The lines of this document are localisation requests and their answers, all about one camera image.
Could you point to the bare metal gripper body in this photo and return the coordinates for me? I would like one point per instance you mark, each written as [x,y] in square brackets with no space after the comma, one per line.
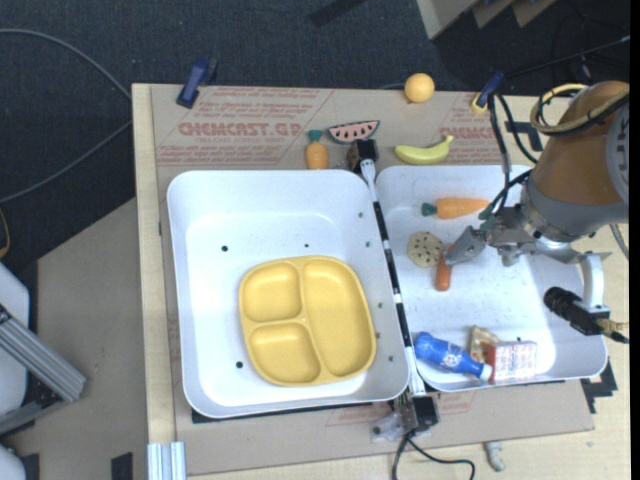
[510,230]

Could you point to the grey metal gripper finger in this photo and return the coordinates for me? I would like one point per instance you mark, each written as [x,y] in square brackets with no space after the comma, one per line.
[512,256]
[467,245]

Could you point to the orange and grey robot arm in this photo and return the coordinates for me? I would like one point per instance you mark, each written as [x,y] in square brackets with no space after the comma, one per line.
[570,168]

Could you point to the long orange carrot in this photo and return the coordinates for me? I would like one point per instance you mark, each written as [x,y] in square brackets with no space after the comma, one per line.
[460,208]

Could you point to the orange sausage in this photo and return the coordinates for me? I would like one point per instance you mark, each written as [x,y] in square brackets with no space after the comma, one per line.
[442,278]

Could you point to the beige chocolate chip biscuit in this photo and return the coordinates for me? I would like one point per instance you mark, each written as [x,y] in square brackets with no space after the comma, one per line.
[424,249]

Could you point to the white plastic tray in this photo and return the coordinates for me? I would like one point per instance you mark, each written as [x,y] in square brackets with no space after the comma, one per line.
[490,298]
[220,293]

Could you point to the thin black and white rod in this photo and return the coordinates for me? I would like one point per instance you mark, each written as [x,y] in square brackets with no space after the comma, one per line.
[386,238]

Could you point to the yellow banana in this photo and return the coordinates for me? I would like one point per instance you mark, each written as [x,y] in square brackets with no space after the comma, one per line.
[422,154]

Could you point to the red and white carton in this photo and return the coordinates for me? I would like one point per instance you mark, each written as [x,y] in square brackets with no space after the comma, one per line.
[515,360]

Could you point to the blue bottle white cap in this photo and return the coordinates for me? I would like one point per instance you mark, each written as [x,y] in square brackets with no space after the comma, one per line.
[442,353]

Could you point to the yellow divided plate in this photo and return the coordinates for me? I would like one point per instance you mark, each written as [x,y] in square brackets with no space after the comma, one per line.
[330,318]

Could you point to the pink watermelon slice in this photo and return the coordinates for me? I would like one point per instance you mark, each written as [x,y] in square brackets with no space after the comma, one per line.
[352,132]

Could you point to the orange ball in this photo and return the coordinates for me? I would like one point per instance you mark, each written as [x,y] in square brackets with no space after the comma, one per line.
[419,88]

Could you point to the short orange carrot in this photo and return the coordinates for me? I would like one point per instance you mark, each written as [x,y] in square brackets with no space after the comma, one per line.
[316,155]

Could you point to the brown cardboard board red print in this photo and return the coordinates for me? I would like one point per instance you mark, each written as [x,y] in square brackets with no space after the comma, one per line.
[240,128]

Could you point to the black cylinder on white bracket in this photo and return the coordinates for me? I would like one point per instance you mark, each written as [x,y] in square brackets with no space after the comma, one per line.
[575,313]

